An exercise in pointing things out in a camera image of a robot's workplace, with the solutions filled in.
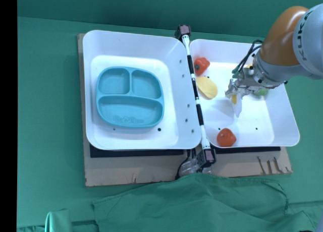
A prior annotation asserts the white and yellow fried egg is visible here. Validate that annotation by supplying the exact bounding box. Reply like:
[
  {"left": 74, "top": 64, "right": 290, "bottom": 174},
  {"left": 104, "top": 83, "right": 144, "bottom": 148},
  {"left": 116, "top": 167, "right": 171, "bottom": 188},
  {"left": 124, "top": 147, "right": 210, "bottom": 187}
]
[{"left": 231, "top": 94, "right": 243, "bottom": 118}]

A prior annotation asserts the blue divided plate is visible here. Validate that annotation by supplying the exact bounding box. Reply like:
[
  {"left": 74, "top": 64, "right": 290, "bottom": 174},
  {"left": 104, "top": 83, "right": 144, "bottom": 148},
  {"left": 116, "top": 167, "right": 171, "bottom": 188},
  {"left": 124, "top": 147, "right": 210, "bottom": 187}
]
[{"left": 95, "top": 66, "right": 165, "bottom": 129}]

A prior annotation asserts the black block with wires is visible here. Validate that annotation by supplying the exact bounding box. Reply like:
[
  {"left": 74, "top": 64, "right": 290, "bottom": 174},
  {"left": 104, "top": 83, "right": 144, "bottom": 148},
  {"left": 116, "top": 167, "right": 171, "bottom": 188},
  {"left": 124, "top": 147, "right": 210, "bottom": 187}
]
[
  {"left": 175, "top": 24, "right": 192, "bottom": 40},
  {"left": 198, "top": 149, "right": 217, "bottom": 169}
]

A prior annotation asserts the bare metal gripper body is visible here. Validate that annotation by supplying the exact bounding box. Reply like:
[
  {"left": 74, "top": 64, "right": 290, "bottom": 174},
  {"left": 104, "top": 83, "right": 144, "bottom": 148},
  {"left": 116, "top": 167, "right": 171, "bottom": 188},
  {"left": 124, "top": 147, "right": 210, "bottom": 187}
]
[{"left": 232, "top": 67, "right": 263, "bottom": 95}]

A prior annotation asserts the brown cardboard board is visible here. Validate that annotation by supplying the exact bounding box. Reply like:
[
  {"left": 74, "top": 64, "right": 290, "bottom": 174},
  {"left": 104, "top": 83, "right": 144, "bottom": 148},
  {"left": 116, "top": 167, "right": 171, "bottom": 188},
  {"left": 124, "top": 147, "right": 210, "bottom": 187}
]
[{"left": 77, "top": 33, "right": 293, "bottom": 188}]

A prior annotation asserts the white plastic tray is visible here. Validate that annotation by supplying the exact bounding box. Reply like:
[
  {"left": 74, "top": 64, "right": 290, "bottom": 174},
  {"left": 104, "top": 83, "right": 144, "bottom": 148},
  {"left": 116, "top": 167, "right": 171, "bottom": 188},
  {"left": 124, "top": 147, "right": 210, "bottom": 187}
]
[
  {"left": 188, "top": 38, "right": 300, "bottom": 148},
  {"left": 82, "top": 29, "right": 202, "bottom": 150}
]

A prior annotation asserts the green cloth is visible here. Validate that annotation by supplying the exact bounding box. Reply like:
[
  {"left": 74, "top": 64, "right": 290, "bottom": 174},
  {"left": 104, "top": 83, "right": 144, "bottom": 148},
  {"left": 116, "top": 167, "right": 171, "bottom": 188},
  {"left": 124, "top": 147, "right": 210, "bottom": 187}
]
[{"left": 91, "top": 172, "right": 317, "bottom": 232}]

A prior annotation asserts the green round toy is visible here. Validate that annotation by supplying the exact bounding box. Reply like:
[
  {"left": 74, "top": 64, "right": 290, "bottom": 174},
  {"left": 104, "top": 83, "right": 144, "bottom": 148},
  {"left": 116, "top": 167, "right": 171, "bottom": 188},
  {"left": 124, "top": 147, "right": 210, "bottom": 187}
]
[{"left": 253, "top": 87, "right": 268, "bottom": 97}]

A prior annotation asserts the black and white thin rod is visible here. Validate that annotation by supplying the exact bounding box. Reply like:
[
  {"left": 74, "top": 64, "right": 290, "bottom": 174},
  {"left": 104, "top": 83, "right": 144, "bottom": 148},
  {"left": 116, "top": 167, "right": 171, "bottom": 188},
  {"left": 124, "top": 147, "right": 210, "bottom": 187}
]
[{"left": 182, "top": 34, "right": 211, "bottom": 151}]

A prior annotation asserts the orange bell pepper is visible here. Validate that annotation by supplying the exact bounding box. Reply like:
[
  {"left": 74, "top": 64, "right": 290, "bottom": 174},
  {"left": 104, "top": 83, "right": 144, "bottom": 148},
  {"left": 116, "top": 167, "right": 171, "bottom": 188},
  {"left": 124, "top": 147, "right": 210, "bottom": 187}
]
[
  {"left": 193, "top": 57, "right": 210, "bottom": 77},
  {"left": 217, "top": 128, "right": 237, "bottom": 147}
]

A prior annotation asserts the yellow flat chip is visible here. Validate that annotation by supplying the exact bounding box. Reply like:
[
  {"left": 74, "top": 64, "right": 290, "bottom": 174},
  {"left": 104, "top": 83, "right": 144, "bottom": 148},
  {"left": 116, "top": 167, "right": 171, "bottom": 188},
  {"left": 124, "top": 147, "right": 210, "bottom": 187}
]
[{"left": 196, "top": 76, "right": 218, "bottom": 100}]

